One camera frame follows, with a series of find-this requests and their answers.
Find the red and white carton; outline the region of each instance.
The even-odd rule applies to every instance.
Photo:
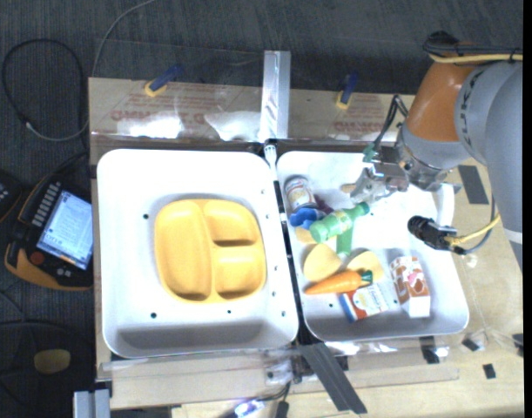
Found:
[[[429,317],[430,291],[418,258],[398,257],[389,267],[401,308],[410,317]]]

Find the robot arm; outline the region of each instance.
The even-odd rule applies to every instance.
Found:
[[[407,190],[408,184],[435,192],[449,170],[473,157],[488,168],[495,204],[522,270],[522,56],[470,54],[434,62],[394,147],[378,147],[369,155],[372,165],[351,197],[372,203]],[[482,62],[485,57],[498,59]]]

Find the label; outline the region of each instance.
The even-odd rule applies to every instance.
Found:
[[[353,220],[345,211],[333,211],[331,215],[338,221],[336,235],[345,233],[353,227]]]
[[[291,210],[296,212],[301,207],[317,207],[316,201],[304,177],[293,177],[285,183],[285,195],[291,205]]]
[[[377,283],[341,294],[340,302],[351,322],[383,313],[389,309],[386,298]]]

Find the yellow divided plate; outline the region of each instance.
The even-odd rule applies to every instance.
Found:
[[[183,301],[242,299],[266,282],[258,222],[240,203],[182,199],[159,211],[155,257],[167,292]]]

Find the orange carrot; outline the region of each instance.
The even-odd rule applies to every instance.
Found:
[[[366,283],[362,281],[360,274],[347,269],[308,287],[304,292],[306,294],[346,293],[354,291],[363,284]]]

